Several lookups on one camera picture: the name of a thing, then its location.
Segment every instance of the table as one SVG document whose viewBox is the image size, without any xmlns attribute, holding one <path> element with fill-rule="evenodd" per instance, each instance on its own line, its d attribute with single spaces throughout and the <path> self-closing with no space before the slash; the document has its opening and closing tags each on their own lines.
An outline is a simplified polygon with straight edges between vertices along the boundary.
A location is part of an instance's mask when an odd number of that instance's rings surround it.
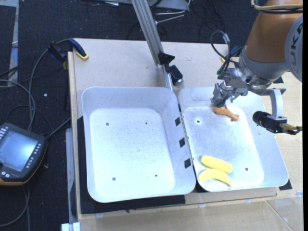
<svg viewBox="0 0 308 231">
<path fill-rule="evenodd" d="M 81 230 L 290 230 L 290 221 L 279 214 L 282 203 L 291 206 L 285 215 L 289 220 L 303 219 L 303 134 L 296 136 L 277 134 L 289 172 L 292 189 L 260 188 L 230 192 L 196 191 L 185 195 L 186 204 L 149 209 L 81 214 L 79 201 L 77 119 L 82 117 L 81 95 L 91 86 L 106 87 L 163 87 L 162 70 L 154 65 L 145 41 L 81 39 L 76 41 L 89 54 L 81 60 L 68 54 L 70 100 L 73 133 L 73 157 L 77 200 L 77 221 Z M 210 44 L 162 42 L 165 53 L 176 56 L 172 61 L 183 74 L 184 83 L 175 87 L 175 94 L 184 87 L 213 86 L 217 81 L 216 71 L 221 66 L 220 57 Z M 226 45 L 216 45 L 221 53 L 227 53 Z M 283 95 L 284 116 L 292 125 L 302 125 L 302 83 L 291 73 L 283 75 L 286 88 Z M 266 110 L 271 112 L 269 97 L 262 97 Z M 293 225 L 303 227 L 303 222 Z"/>
</svg>

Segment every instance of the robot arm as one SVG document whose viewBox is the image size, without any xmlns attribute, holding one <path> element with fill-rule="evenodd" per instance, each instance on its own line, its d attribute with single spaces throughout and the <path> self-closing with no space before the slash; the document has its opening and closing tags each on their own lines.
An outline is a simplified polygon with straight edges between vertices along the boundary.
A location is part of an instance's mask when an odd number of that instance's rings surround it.
<svg viewBox="0 0 308 231">
<path fill-rule="evenodd" d="M 223 81 L 215 85 L 211 99 L 214 112 L 224 114 L 227 99 L 232 102 L 248 91 L 269 95 L 272 114 L 258 111 L 253 120 L 273 133 L 297 134 L 302 127 L 288 125 L 282 115 L 281 95 L 285 89 L 268 87 L 287 71 L 302 81 L 303 0 L 268 0 L 265 6 L 256 5 L 257 1 L 252 0 L 252 5 L 260 12 L 238 64 L 220 72 Z"/>
</svg>

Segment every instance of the yellow banana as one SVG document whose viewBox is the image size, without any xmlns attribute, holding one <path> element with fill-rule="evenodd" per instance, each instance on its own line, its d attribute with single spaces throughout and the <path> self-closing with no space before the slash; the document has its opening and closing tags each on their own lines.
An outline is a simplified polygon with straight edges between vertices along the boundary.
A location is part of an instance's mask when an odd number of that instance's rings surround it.
<svg viewBox="0 0 308 231">
<path fill-rule="evenodd" d="M 198 177 L 198 180 L 208 179 L 216 179 L 228 184 L 230 187 L 232 186 L 232 183 L 229 181 L 228 175 L 219 169 L 207 168 L 203 170 Z"/>
<path fill-rule="evenodd" d="M 204 166 L 210 167 L 210 168 L 214 168 L 214 169 L 219 169 L 225 173 L 231 173 L 233 170 L 233 166 L 232 164 L 223 161 L 221 159 L 212 157 L 212 156 L 202 156 L 201 157 L 201 163 Z"/>
</svg>

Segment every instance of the yellow and black clamp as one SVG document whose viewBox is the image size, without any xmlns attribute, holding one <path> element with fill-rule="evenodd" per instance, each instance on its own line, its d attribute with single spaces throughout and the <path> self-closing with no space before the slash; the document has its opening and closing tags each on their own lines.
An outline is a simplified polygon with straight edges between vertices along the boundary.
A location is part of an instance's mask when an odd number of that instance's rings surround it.
<svg viewBox="0 0 308 231">
<path fill-rule="evenodd" d="M 83 50 L 81 45 L 76 40 L 69 38 L 68 43 L 76 50 L 77 56 L 82 60 L 89 58 L 89 55 Z M 67 53 L 61 49 L 55 41 L 50 43 L 48 52 L 55 60 L 62 62 L 62 66 L 65 70 L 67 69 Z"/>
</svg>

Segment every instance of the display screen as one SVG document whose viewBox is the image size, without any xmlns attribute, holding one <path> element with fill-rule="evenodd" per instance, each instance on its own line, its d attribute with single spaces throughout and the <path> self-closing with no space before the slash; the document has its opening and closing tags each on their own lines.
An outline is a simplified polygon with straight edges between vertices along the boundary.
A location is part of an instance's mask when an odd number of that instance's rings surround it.
<svg viewBox="0 0 308 231">
<path fill-rule="evenodd" d="M 21 172 L 37 143 L 35 139 L 9 131 L 0 144 L 0 162 Z"/>
</svg>

